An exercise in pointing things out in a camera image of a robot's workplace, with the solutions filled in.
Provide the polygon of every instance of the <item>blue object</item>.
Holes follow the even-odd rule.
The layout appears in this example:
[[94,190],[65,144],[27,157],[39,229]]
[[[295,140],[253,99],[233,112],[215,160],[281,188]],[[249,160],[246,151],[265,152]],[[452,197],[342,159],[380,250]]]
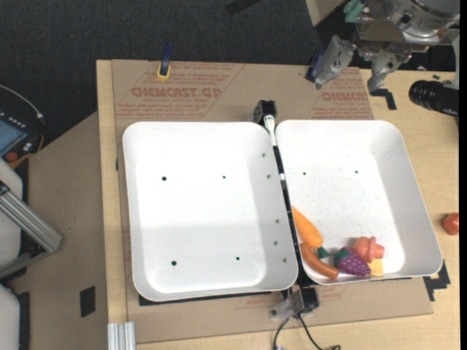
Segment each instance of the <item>blue object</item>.
[[159,71],[160,75],[163,75],[163,76],[167,75],[167,72],[169,70],[170,56],[172,54],[172,47],[173,47],[173,44],[171,42],[166,42],[166,46],[163,49],[161,70]]
[[305,76],[308,80],[311,80],[312,82],[314,82],[316,73],[323,63],[324,53],[325,53],[325,49],[321,48],[320,50],[318,50],[317,54],[314,56],[313,64],[311,65],[311,67],[309,68]]

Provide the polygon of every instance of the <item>toy carrot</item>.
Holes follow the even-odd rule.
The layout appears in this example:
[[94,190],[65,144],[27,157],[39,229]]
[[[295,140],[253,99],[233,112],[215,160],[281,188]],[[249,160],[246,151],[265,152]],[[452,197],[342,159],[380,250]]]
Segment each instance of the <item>toy carrot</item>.
[[292,206],[293,221],[298,233],[311,248],[319,248],[323,245],[323,237],[320,231],[301,212]]
[[313,270],[327,276],[330,279],[336,279],[339,275],[339,270],[331,265],[324,263],[318,256],[310,249],[307,243],[300,244],[301,256],[306,264]]

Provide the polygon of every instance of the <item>orange sausage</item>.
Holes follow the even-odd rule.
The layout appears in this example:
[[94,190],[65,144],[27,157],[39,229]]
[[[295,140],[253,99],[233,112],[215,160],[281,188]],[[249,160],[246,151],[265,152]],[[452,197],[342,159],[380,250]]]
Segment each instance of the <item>orange sausage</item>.
[[333,266],[324,263],[317,255],[309,248],[306,243],[300,244],[301,256],[306,264],[313,268],[316,272],[327,276],[330,279],[336,279],[339,275],[339,270]]
[[301,212],[292,206],[293,222],[298,233],[311,248],[319,248],[323,245],[323,237],[320,231]]

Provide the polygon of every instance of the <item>black cylinder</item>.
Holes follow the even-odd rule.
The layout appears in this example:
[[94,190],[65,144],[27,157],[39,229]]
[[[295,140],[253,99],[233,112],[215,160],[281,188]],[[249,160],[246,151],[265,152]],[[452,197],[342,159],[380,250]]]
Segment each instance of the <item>black cylinder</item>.
[[441,82],[418,80],[410,87],[409,98],[428,110],[459,117],[459,90]]

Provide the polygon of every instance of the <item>wooden table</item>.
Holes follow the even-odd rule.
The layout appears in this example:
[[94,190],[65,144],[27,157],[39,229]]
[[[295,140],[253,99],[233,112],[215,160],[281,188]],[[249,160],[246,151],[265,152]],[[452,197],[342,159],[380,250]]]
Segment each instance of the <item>wooden table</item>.
[[[112,97],[112,63],[97,61],[99,130],[104,209],[104,240],[109,323],[128,321],[123,243],[120,222],[118,176],[115,170],[115,116]],[[297,66],[303,73],[305,66]],[[361,70],[367,80],[368,70]],[[453,73],[437,73],[454,79]],[[459,210],[459,130],[453,117],[414,105],[407,96],[410,85],[433,79],[428,71],[397,71],[386,79],[397,110],[389,110],[384,98],[370,98],[374,118],[386,120],[402,133],[417,181],[435,228],[451,284],[436,290],[434,314],[384,319],[372,322],[335,324],[310,328],[322,347],[340,344],[343,349],[460,349],[459,237],[441,227],[442,219]],[[225,335],[183,341],[138,345],[138,350],[270,349],[273,332]],[[287,350],[311,349],[303,330],[281,332],[280,343]]]

